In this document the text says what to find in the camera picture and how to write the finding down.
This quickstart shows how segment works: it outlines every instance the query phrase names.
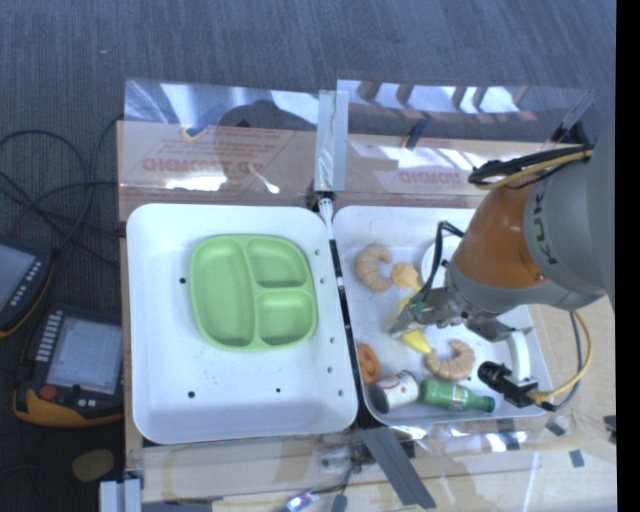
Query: green divided plate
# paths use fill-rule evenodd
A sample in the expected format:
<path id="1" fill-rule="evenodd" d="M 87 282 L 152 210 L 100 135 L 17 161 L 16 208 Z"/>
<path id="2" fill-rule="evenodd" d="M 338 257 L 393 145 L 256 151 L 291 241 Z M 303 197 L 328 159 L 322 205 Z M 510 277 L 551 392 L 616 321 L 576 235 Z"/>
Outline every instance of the green divided plate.
<path id="1" fill-rule="evenodd" d="M 308 339 L 318 321 L 309 263 L 289 240 L 219 235 L 191 256 L 191 302 L 202 335 L 230 350 L 268 350 Z"/>

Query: device screen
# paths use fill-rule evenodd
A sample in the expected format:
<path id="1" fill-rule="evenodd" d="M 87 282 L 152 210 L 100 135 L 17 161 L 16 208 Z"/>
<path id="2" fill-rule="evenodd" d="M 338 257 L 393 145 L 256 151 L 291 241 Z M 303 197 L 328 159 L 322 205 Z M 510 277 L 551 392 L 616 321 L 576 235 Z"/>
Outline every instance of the device screen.
<path id="1" fill-rule="evenodd" d="M 113 394 L 122 359 L 117 325 L 67 316 L 51 362 L 47 383 Z"/>
<path id="2" fill-rule="evenodd" d="M 33 254 L 0 245 L 0 310 L 13 297 L 16 287 L 35 259 Z"/>

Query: green bottle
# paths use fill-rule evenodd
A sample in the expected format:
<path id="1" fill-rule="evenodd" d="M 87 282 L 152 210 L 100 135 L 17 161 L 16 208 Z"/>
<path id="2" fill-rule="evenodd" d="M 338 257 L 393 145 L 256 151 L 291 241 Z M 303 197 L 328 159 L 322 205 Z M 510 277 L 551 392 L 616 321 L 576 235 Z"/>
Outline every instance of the green bottle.
<path id="1" fill-rule="evenodd" d="M 450 411 L 480 409 L 493 412 L 496 407 L 496 401 L 490 396 L 478 396 L 464 386 L 435 379 L 425 379 L 420 383 L 418 401 Z"/>

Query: white plate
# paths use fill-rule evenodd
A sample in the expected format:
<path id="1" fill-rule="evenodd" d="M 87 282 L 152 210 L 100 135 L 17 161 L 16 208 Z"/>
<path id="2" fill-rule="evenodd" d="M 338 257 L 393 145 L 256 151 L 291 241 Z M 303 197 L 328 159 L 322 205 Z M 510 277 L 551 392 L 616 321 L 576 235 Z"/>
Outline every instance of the white plate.
<path id="1" fill-rule="evenodd" d="M 220 234 L 296 243 L 309 261 L 318 325 L 292 347 L 233 352 L 198 331 L 189 291 L 193 248 Z M 327 231 L 295 207 L 149 204 L 127 223 L 133 418 L 160 444 L 337 432 L 357 397 Z"/>
<path id="2" fill-rule="evenodd" d="M 380 273 L 383 277 L 390 275 L 394 264 L 408 262 L 412 263 L 418 272 L 422 271 L 422 282 L 424 282 L 431 272 L 433 244 L 438 222 L 447 220 L 464 231 L 472 216 L 473 210 L 465 209 L 376 206 L 348 206 L 336 214 L 333 228 L 344 274 L 353 335 L 356 344 L 367 343 L 373 348 L 380 361 L 381 377 L 409 370 L 420 382 L 432 375 L 423 364 L 422 354 L 389 334 L 389 329 L 396 320 L 398 305 L 412 292 L 396 286 L 382 293 L 369 290 L 355 274 L 354 264 L 357 255 L 369 244 L 384 245 L 391 252 L 393 260 L 391 264 L 380 263 Z M 443 257 L 451 257 L 458 241 L 458 237 L 453 235 L 444 237 Z M 441 267 L 436 273 L 434 286 L 442 283 L 443 276 L 444 270 Z M 521 306 L 501 315 L 499 320 L 522 330 L 528 349 L 531 373 L 538 379 L 540 389 L 550 389 L 549 374 L 528 309 Z M 431 347 L 440 354 L 449 352 L 449 342 L 454 339 L 462 340 L 471 346 L 476 356 L 473 371 L 468 379 L 458 384 L 468 387 L 476 394 L 492 396 L 496 401 L 496 407 L 490 414 L 474 410 L 453 412 L 413 402 L 392 409 L 387 414 L 381 414 L 372 406 L 368 392 L 365 392 L 366 405 L 380 422 L 388 425 L 421 426 L 432 423 L 543 414 L 544 411 L 538 407 L 520 409 L 507 403 L 502 395 L 494 392 L 478 379 L 478 366 L 486 360 L 512 366 L 512 354 L 506 341 L 488 342 L 462 325 L 442 329 L 431 325 L 427 326 L 423 332 Z"/>

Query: dark floor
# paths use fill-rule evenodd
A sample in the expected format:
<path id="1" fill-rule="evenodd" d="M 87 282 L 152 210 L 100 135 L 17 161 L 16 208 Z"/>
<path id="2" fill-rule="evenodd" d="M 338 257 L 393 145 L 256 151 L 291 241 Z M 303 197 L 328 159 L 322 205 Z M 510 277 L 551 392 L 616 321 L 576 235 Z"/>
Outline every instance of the dark floor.
<path id="1" fill-rule="evenodd" d="M 128 78 L 305 92 L 371 77 L 592 90 L 582 128 L 593 142 L 614 115 L 616 9 L 613 0 L 4 2 L 0 235 L 58 247 L 73 226 L 33 210 L 21 217 L 16 186 L 34 198 L 116 179 L 113 129 L 96 144 L 123 112 Z M 30 132 L 11 135 L 22 130 Z M 68 260 L 47 301 L 118 313 L 116 188 L 66 189 L 41 205 L 75 218 L 89 199 L 88 218 L 106 230 L 85 225 L 82 247 L 63 247 Z M 122 423 L 64 430 L 17 420 L 13 377 L 33 323 L 0 340 L 0 509 L 98 510 L 99 482 L 80 482 L 71 463 L 106 448 L 116 466 L 102 478 L 119 478 Z"/>

